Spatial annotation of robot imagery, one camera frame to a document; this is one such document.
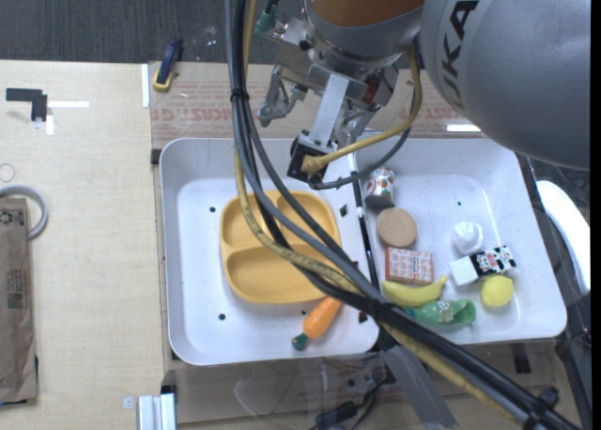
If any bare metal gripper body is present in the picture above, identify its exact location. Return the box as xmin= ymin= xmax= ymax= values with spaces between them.
xmin=273 ymin=17 xmax=406 ymax=113

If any small can with orange print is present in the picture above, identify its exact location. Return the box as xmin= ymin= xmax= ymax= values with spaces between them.
xmin=363 ymin=166 xmax=398 ymax=210

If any brown cardboard board red print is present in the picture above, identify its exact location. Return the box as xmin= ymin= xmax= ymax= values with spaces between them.
xmin=147 ymin=60 xmax=564 ymax=424

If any thin black and white rod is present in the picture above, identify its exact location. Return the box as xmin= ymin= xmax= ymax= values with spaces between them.
xmin=347 ymin=154 xmax=382 ymax=293

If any round tan biscuit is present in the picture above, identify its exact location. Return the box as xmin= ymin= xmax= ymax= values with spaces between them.
xmin=376 ymin=207 xmax=419 ymax=250

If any orange and white carton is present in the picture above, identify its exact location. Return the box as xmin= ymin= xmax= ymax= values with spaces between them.
xmin=383 ymin=246 xmax=435 ymax=286

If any orange divided plate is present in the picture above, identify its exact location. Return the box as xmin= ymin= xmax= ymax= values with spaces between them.
xmin=219 ymin=190 xmax=344 ymax=305

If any white plastic tray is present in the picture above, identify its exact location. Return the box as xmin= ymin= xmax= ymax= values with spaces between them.
xmin=158 ymin=137 xmax=381 ymax=367
xmin=351 ymin=133 xmax=569 ymax=346

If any yellow banana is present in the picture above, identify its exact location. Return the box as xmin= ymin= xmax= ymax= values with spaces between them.
xmin=380 ymin=274 xmax=449 ymax=309

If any white carton with cow print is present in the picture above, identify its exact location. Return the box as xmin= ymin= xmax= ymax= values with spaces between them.
xmin=448 ymin=244 xmax=518 ymax=287

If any orange carrot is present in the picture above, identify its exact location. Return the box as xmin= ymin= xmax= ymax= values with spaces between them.
xmin=290 ymin=296 xmax=343 ymax=352

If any green bottle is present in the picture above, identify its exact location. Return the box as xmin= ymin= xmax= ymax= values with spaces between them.
xmin=404 ymin=298 xmax=477 ymax=329

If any yellow lemon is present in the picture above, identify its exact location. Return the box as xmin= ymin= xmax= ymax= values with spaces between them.
xmin=480 ymin=274 xmax=516 ymax=309

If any brown paper bag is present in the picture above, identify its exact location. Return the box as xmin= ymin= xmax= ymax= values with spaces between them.
xmin=0 ymin=197 xmax=39 ymax=406

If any black cylinder on white bracket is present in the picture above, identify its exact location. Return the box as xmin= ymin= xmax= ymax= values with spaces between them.
xmin=285 ymin=74 xmax=352 ymax=186

